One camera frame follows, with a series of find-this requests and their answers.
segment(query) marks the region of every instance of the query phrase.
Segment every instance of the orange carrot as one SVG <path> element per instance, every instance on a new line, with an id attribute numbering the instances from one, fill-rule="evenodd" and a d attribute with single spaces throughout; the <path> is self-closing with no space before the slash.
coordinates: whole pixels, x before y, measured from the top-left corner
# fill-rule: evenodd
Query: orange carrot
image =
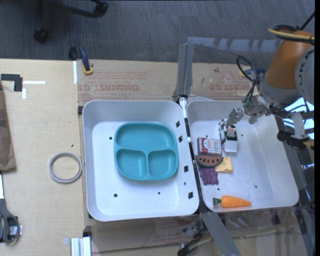
<path id="1" fill-rule="evenodd" d="M 221 199 L 213 198 L 213 205 L 216 206 L 218 204 L 221 204 L 223 208 L 232 208 L 250 206 L 251 202 L 231 195 L 223 195 Z"/>

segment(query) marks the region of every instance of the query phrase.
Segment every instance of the toy watermelon slice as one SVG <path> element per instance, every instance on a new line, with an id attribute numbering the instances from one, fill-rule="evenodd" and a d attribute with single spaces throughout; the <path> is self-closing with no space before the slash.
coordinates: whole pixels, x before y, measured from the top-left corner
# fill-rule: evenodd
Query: toy watermelon slice
<path id="1" fill-rule="evenodd" d="M 195 156 L 196 162 L 203 167 L 214 167 L 224 159 L 222 156 L 203 155 L 198 154 Z"/>

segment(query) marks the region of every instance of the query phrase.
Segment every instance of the yellow cheese wedge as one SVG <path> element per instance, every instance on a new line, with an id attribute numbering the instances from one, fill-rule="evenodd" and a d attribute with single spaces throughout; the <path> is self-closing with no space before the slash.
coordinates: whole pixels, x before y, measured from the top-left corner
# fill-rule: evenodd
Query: yellow cheese wedge
<path id="1" fill-rule="evenodd" d="M 224 157 L 221 163 L 217 164 L 214 168 L 217 173 L 232 173 L 231 158 L 229 156 Z"/>

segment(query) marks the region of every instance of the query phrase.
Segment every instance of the white tray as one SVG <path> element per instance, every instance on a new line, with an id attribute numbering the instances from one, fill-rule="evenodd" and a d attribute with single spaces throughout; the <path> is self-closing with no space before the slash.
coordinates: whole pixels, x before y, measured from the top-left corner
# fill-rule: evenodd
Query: white tray
<path id="1" fill-rule="evenodd" d="M 197 138 L 219 139 L 219 122 L 228 118 L 239 101 L 192 101 L 187 105 L 194 154 L 198 154 Z M 238 149 L 231 157 L 232 173 L 218 173 L 218 185 L 203 185 L 203 200 L 215 212 L 234 212 L 263 208 L 290 207 L 297 203 L 299 192 L 282 142 L 277 140 L 278 126 L 274 116 L 263 116 L 249 124 L 249 116 L 236 127 Z M 249 200 L 248 207 L 222 208 L 213 205 L 213 197 L 224 195 Z"/>
<path id="2" fill-rule="evenodd" d="M 199 195 L 185 120 L 178 104 L 94 100 L 84 106 L 82 118 L 87 208 L 94 219 L 106 222 L 186 216 L 198 209 Z M 172 177 L 136 181 L 118 172 L 114 136 L 118 127 L 127 122 L 155 122 L 173 131 L 178 146 L 178 169 Z"/>

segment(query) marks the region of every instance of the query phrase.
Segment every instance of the table surface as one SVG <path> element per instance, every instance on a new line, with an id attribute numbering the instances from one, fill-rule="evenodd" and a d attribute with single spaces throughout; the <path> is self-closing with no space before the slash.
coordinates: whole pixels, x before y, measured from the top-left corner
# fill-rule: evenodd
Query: table surface
<path id="1" fill-rule="evenodd" d="M 72 152 L 81 156 L 77 114 L 78 87 L 72 61 L 0 59 L 1 74 L 19 74 L 27 97 L 14 92 L 13 82 L 3 81 L 11 138 L 17 167 L 3 171 L 7 208 L 18 216 L 22 235 L 13 245 L 0 243 L 1 255 L 68 256 L 64 239 L 81 238 L 85 228 L 83 180 L 61 184 L 48 172 L 52 156 Z M 67 157 L 54 165 L 57 176 L 70 178 L 77 164 Z M 300 229 L 235 238 L 244 255 L 307 255 Z M 177 255 L 179 245 L 108 251 L 94 255 Z M 190 255 L 221 255 L 214 242 Z"/>

